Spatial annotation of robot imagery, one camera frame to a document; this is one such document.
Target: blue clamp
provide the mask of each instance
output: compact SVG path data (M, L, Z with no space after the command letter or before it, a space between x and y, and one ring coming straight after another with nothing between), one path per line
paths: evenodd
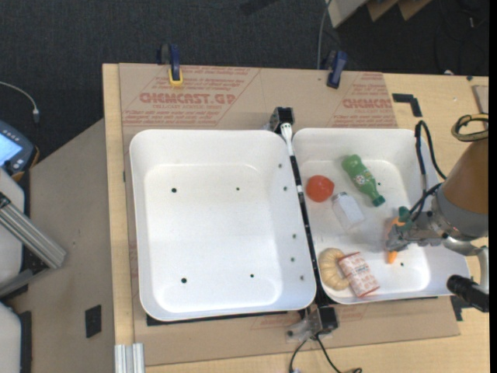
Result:
M328 81L326 85L337 89L340 84L340 76L347 63L347 53L344 51L338 51L335 58L333 58L331 72L328 75Z
M179 49L176 44L163 44L157 51L157 64L164 65L166 62L171 65L169 69L169 82L172 85L182 85L183 75L179 67Z

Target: white plastic tray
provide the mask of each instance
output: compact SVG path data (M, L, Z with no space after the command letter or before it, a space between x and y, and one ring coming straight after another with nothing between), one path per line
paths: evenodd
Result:
M286 145L269 131L146 130L130 144L141 303L162 321L315 297Z
M349 288L335 291L323 285L330 298L353 304L449 295L446 282L450 275L469 276L465 258L442 246L410 245L398 254L394 264L386 262L383 247L389 223L398 215L400 206L411 207L422 194L413 131L308 128L295 134L293 144L304 186L313 175L327 176L335 183L334 193L353 196L366 217L358 227L345 232L330 200L316 203L306 197L316 255L328 247L345 254L360 251L381 286L371 295L358 298ZM422 152L431 187L438 179L424 143ZM342 169L343 158L352 154L361 157L378 182L378 191L386 199L381 206L373 207L370 198L354 187Z

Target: screen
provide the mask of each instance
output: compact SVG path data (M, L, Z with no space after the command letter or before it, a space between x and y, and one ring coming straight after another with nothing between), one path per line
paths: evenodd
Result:
M9 160L21 149L23 149L21 146L0 134L0 166L3 166L6 160Z

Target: red ball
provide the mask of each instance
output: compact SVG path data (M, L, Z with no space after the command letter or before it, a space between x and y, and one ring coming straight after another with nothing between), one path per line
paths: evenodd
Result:
M333 195L335 184L325 176L312 176L307 186L305 193L314 202L324 202Z

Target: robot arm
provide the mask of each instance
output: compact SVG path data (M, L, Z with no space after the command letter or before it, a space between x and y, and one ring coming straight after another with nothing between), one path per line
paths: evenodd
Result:
M410 243L421 246L444 245L464 256L478 256L481 283L453 275L447 287L475 308L488 311L488 248L478 248L472 240L488 236L488 130L460 134L462 126L479 120L488 123L488 114L467 115L459 119L452 134L470 142L449 176L439 186L425 192L432 197L431 208L412 214L399 208L399 217L388 234L388 251L400 251Z

